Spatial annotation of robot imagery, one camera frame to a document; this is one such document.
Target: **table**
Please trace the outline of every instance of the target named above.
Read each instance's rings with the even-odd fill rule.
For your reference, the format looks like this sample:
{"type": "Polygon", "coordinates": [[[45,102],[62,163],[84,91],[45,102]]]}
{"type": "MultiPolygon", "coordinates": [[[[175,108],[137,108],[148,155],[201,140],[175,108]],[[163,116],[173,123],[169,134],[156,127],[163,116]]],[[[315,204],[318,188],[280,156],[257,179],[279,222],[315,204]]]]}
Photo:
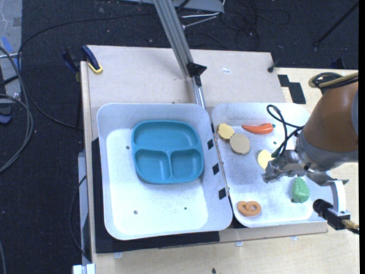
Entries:
{"type": "MultiPolygon", "coordinates": [[[[92,186],[91,141],[98,137],[96,112],[108,102],[189,103],[191,84],[184,79],[171,49],[89,46],[104,71],[93,74],[81,64],[83,123],[90,218],[91,260],[96,273],[359,273],[359,235],[335,231],[326,222],[303,226],[228,228],[220,242],[163,249],[96,253],[92,186]]],[[[292,102],[289,89],[277,74],[301,84],[309,113],[321,97],[307,81],[324,71],[350,74],[351,70],[277,68],[270,53],[192,50],[194,61],[206,65],[202,86],[207,110],[225,102],[292,102]]],[[[358,164],[344,164],[332,177],[349,179],[347,209],[359,220],[358,164]]]]}

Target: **dark floor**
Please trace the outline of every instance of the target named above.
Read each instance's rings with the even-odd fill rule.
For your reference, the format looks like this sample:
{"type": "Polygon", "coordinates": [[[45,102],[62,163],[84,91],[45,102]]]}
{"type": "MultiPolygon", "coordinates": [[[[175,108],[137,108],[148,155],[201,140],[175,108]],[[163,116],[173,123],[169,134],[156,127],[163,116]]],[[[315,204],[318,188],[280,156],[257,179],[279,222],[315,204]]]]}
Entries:
{"type": "MultiPolygon", "coordinates": [[[[357,1],[227,0],[224,15],[185,33],[192,49],[271,52],[281,67],[358,69],[358,7],[317,49],[313,46],[357,1]]],[[[196,11],[179,11],[189,14],[196,11]]],[[[81,58],[86,44],[169,46],[152,5],[105,0],[23,0],[22,42],[21,73],[29,95],[44,113],[70,126],[77,121],[79,83],[63,63],[66,47],[81,58]]],[[[34,104],[31,112],[33,137],[0,174],[7,273],[71,273],[81,263],[69,212],[83,134],[45,117],[34,104]]],[[[12,122],[0,126],[1,165],[23,141],[25,116],[16,106],[12,122]]]]}

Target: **black bracket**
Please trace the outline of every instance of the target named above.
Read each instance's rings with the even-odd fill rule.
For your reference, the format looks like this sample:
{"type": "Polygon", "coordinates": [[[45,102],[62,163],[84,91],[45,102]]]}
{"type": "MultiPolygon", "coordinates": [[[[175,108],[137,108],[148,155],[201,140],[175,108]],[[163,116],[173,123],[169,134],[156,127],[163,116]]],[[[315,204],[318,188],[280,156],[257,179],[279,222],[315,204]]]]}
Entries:
{"type": "Polygon", "coordinates": [[[186,67],[188,68],[190,77],[194,77],[195,84],[200,87],[201,86],[200,75],[206,70],[206,66],[199,65],[196,63],[188,63],[186,67]]]}

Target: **white tray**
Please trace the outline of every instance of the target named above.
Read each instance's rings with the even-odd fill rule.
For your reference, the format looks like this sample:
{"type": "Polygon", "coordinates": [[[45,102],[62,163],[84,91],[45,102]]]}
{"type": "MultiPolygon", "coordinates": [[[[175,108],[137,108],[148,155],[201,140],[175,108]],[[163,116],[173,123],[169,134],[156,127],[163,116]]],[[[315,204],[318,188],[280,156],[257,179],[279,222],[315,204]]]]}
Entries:
{"type": "MultiPolygon", "coordinates": [[[[304,178],[310,190],[310,198],[304,203],[291,202],[291,187],[294,178],[282,177],[277,181],[265,183],[262,174],[265,171],[257,162],[261,150],[274,152],[284,140],[282,123],[272,118],[266,111],[268,103],[228,103],[219,104],[212,110],[214,129],[220,123],[232,126],[236,133],[242,133],[250,139],[251,149],[247,155],[232,151],[228,141],[217,136],[217,143],[224,163],[224,173],[229,188],[233,213],[237,220],[247,227],[266,227],[294,223],[323,221],[312,208],[313,201],[321,198],[333,204],[333,194],[329,186],[320,187],[313,181],[304,178]],[[273,123],[276,125],[270,134],[259,135],[244,130],[241,125],[260,125],[273,123]],[[257,216],[240,214],[237,209],[239,201],[257,201],[262,212],[257,216]]],[[[307,111],[294,103],[276,103],[288,123],[302,126],[309,115],[307,111]]],[[[294,128],[288,127],[288,134],[294,128]]],[[[287,149],[293,149],[295,137],[287,144],[287,149]]]]}
{"type": "Polygon", "coordinates": [[[226,184],[218,164],[208,113],[196,104],[121,104],[101,107],[97,115],[102,163],[104,222],[119,240],[220,231],[232,221],[226,184]],[[180,120],[198,132],[204,173],[193,182],[151,184],[133,165],[131,134],[144,120],[180,120]]]}

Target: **blue plate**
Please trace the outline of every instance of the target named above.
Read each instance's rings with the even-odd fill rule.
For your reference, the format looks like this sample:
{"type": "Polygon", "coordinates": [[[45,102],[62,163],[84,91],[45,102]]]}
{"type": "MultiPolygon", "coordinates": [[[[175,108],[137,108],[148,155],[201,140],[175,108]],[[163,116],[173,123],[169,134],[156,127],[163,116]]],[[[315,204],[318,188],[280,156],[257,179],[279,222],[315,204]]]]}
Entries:
{"type": "Polygon", "coordinates": [[[148,183],[191,182],[204,169],[200,138],[188,123],[147,120],[132,131],[132,155],[138,176],[148,183]]]}

